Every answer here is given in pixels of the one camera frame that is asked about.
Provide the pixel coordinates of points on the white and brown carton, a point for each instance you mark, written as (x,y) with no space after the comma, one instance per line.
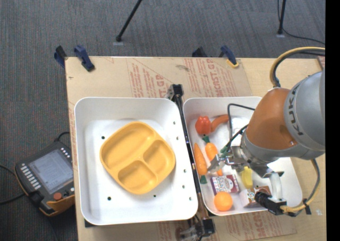
(247,197)

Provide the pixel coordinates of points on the red bell pepper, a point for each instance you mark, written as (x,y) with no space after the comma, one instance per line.
(203,125)

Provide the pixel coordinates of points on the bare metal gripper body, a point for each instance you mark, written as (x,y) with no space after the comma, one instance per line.
(240,158)

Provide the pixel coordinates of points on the white plastic tray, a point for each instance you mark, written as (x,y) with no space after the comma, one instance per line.
(95,208)
(289,181)

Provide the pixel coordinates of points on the yellow divided plate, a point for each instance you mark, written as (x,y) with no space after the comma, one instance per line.
(125,144)

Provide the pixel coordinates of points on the orange ball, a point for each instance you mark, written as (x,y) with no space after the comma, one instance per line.
(223,201)

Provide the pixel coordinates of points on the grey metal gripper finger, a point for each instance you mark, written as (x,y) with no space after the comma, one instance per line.
(216,164)

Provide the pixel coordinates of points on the orange sausage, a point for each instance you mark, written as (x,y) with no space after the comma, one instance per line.
(219,121)

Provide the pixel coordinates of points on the purple and white carton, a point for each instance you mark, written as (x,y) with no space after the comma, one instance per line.
(224,184)

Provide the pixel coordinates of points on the black cylinder on white bracket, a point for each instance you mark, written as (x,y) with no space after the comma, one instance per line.
(275,202)

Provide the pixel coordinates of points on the orange carrot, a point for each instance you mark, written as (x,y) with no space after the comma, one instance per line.
(211,149)
(199,160)

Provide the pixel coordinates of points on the yellow bottle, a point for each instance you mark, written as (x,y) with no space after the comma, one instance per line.
(247,178)

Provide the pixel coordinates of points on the brown cardboard board, red print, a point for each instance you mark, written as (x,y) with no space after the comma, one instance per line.
(148,77)

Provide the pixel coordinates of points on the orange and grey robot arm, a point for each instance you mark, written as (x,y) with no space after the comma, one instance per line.
(268,125)

